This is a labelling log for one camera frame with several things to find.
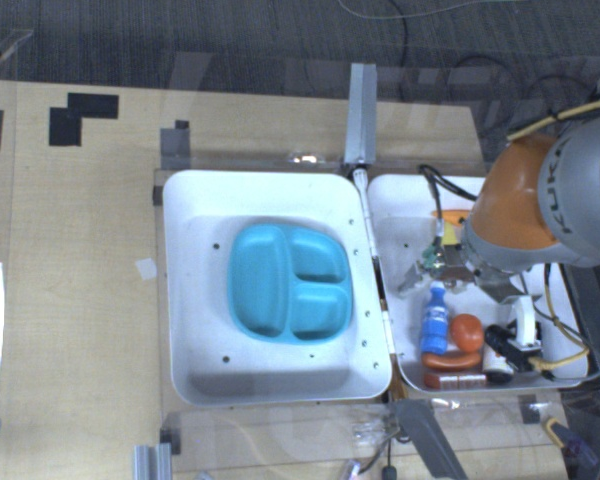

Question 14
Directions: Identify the thin black and white rod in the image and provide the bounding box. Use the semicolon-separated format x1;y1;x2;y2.
353;164;397;355

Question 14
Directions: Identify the red-brown sausage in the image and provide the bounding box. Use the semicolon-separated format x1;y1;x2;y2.
420;350;483;373

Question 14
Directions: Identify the brown-red rectangular packet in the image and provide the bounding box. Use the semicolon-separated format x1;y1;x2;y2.
423;371;489;391

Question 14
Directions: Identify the black cylinder on white bracket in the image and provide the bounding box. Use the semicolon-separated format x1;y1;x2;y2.
483;295;544;372

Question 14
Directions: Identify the orange carrot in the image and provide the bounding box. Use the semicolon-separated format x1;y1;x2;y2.
430;208;474;225

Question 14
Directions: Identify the red tomato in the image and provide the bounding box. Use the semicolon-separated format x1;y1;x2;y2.
449;313;485;354

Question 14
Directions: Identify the blue divided plate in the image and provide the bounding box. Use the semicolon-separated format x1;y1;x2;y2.
226;223;354;346

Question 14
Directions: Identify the blue plastic bottle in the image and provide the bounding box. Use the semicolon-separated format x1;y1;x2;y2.
419;281;452;356

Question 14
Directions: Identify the white plastic tray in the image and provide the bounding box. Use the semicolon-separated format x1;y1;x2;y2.
367;173;591;395
161;169;394;408

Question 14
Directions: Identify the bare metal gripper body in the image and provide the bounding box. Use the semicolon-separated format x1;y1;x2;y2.
431;247;529;305

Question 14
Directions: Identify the yellow block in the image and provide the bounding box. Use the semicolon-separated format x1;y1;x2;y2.
441;220;464;247

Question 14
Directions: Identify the dark bottle with white label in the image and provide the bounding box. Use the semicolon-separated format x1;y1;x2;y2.
481;341;516;385

